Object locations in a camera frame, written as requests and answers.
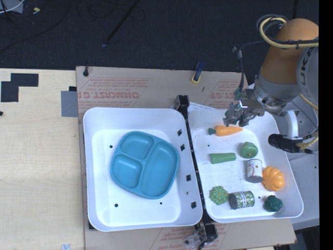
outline blue bowl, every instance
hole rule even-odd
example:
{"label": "blue bowl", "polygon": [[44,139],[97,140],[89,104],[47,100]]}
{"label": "blue bowl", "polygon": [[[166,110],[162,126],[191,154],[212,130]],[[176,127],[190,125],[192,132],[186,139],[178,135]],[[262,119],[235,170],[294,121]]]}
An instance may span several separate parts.
{"label": "blue bowl", "polygon": [[111,160],[113,180],[139,196],[158,199],[170,190],[177,175],[179,153],[169,142],[132,131],[119,142]]}

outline tin can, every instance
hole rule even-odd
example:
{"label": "tin can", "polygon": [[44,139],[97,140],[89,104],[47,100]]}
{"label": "tin can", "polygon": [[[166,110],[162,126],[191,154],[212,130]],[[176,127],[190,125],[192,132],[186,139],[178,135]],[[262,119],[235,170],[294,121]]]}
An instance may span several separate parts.
{"label": "tin can", "polygon": [[254,195],[251,191],[231,193],[228,200],[232,209],[254,206]]}
{"label": "tin can", "polygon": [[262,182],[262,162],[259,159],[247,161],[247,180],[252,183]]}

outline dark background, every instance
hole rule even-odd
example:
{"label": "dark background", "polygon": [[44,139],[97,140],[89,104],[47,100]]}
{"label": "dark background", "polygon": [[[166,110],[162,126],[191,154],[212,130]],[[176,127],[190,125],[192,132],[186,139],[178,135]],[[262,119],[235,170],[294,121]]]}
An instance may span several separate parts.
{"label": "dark background", "polygon": [[[25,0],[22,13],[0,14],[0,67],[193,70],[203,61],[206,71],[240,72],[232,49],[262,40],[256,22],[263,15],[319,25],[319,0],[140,0],[108,40],[134,2]],[[249,84],[267,50],[266,43],[243,49]]]}

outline orange carrot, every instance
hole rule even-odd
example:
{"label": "orange carrot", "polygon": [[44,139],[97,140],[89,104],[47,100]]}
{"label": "orange carrot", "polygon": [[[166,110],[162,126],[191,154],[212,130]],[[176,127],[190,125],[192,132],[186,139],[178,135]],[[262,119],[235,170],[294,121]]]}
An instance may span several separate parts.
{"label": "orange carrot", "polygon": [[209,128],[208,133],[209,135],[216,134],[217,136],[225,136],[225,135],[230,135],[236,132],[242,131],[243,128],[238,127],[238,126],[229,126],[227,127],[226,125],[218,125],[215,127],[215,129]]}

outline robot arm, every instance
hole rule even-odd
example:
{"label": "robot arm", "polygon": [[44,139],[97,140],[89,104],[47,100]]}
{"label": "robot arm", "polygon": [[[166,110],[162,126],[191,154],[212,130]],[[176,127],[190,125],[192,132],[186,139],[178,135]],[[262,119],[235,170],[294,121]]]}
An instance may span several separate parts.
{"label": "robot arm", "polygon": [[[274,39],[265,34],[272,24],[282,23]],[[224,124],[243,127],[267,111],[279,116],[284,107],[298,95],[318,110],[319,26],[306,19],[288,21],[282,16],[264,16],[258,21],[264,41],[271,46],[256,76],[253,89],[240,90],[238,103],[230,104]],[[302,140],[275,134],[269,143],[288,152],[302,151]]]}

